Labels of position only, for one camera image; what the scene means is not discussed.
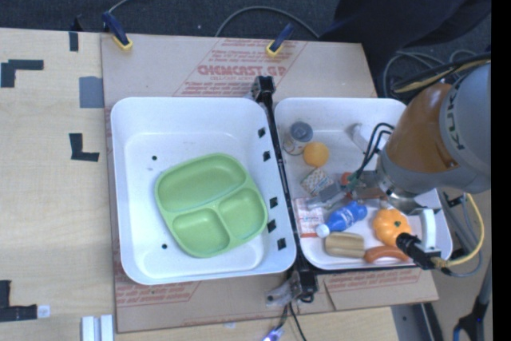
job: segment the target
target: green plate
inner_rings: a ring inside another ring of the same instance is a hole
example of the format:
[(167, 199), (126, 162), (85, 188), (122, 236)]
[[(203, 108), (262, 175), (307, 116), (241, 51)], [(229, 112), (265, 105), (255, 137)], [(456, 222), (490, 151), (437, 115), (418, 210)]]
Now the green plate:
[(212, 257), (248, 242), (267, 223), (259, 189), (234, 157), (214, 153), (161, 173), (156, 203), (181, 248)]

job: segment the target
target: orange ball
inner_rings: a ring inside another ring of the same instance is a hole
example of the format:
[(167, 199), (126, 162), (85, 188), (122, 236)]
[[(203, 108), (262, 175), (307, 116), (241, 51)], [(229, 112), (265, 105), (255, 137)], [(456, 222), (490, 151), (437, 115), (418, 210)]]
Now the orange ball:
[(328, 148), (323, 142), (309, 142), (303, 149), (303, 160), (315, 168), (325, 165), (329, 155)]

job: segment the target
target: tin can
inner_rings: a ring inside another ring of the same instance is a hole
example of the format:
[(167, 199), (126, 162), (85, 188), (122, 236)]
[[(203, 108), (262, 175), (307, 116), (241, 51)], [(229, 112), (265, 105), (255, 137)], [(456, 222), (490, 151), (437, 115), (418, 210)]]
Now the tin can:
[(300, 155), (312, 135), (312, 127), (308, 123), (297, 121), (287, 131), (283, 148), (290, 155)]

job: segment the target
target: yellow cable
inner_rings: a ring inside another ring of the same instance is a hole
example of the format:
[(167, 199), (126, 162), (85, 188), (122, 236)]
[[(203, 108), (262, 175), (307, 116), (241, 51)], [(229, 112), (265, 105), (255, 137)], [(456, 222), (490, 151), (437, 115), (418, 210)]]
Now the yellow cable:
[(469, 261), (470, 259), (472, 259), (475, 255), (477, 255), (479, 250), (481, 250), (482, 243), (485, 240), (485, 225), (483, 223), (481, 213), (479, 212), (479, 209), (477, 208), (477, 205), (476, 205), (475, 201), (473, 200), (472, 195), (467, 193), (466, 198), (469, 200), (469, 203), (472, 205), (472, 208), (476, 213), (477, 221), (481, 228), (479, 242), (477, 243), (477, 246), (473, 249), (473, 251), (471, 251), (468, 255), (459, 257), (458, 259), (455, 259), (455, 260), (444, 260), (441, 257), (432, 257), (431, 261), (434, 263), (434, 265), (437, 268), (450, 268), (452, 266), (458, 266), (459, 264), (463, 264), (463, 263)]

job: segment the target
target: blue water bottle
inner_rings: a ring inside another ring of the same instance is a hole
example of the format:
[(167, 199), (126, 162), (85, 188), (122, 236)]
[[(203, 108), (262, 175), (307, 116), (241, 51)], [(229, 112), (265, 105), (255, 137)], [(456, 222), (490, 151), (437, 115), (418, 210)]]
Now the blue water bottle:
[(367, 216), (367, 207), (352, 200), (346, 206), (333, 211), (325, 224), (316, 227), (319, 237), (327, 237), (330, 232), (342, 232)]

